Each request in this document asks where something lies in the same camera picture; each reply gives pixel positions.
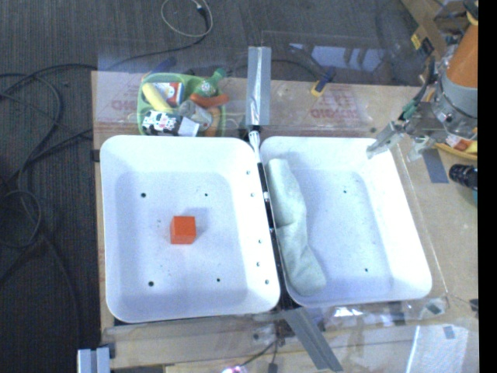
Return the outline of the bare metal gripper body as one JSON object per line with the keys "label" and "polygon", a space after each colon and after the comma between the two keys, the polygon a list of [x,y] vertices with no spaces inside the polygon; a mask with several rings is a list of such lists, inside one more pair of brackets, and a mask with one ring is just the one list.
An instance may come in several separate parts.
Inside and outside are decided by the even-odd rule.
{"label": "bare metal gripper body", "polygon": [[405,120],[404,129],[413,137],[477,139],[478,119],[451,105],[420,102]]}

